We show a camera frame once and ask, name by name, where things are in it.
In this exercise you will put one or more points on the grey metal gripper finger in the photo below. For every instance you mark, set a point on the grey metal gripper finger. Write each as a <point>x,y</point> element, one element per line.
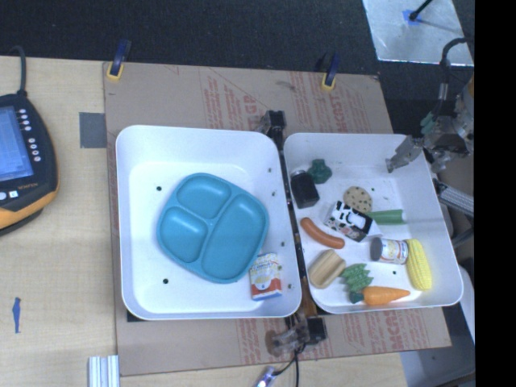
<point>403,153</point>
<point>440,161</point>

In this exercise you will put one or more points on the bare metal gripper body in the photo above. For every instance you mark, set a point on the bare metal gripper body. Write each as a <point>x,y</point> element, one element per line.
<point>453,139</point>

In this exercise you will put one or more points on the white plastic tray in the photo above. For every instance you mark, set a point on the white plastic tray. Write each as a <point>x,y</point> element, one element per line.
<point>145,296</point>
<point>354,151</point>

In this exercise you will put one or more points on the brown chocolate chip biscuit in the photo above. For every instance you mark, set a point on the brown chocolate chip biscuit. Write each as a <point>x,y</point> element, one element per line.
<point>358,198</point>

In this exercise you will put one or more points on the green celery stick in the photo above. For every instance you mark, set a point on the green celery stick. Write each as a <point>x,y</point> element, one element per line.
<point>389,217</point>

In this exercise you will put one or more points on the green broccoli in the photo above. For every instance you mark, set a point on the green broccoli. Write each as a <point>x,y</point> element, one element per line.
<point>320,171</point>

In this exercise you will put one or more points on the black and white cow-print carton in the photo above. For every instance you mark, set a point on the black and white cow-print carton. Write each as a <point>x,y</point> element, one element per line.
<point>348,220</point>

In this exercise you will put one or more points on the small white can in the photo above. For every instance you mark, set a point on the small white can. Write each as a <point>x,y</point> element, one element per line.
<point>393,250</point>

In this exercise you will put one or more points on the yellow corn cob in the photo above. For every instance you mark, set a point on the yellow corn cob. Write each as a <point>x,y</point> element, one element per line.
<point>418,264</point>

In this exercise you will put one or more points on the orange sausage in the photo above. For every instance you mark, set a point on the orange sausage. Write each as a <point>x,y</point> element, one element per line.
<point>322,234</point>

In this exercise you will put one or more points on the thin black and white rod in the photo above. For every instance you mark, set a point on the thin black and white rod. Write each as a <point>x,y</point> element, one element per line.
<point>291,212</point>

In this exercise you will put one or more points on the green leafy vegetable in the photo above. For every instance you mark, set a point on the green leafy vegetable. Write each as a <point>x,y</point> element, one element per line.
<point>356,277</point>

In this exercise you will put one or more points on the tan bread bun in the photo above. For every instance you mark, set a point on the tan bread bun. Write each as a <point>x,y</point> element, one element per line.
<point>325,268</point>

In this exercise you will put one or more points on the orange carrot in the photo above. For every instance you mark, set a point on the orange carrot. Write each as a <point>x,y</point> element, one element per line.
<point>383,295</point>

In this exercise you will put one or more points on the red and white carton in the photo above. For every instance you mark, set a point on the red and white carton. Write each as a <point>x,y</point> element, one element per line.
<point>266,280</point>

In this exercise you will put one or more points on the blue divided plate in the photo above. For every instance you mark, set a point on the blue divided plate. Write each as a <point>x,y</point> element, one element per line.
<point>234,236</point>

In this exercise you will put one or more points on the brown cardboard board red print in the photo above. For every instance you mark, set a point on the brown cardboard board red print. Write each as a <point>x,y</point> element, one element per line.
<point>193,95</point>

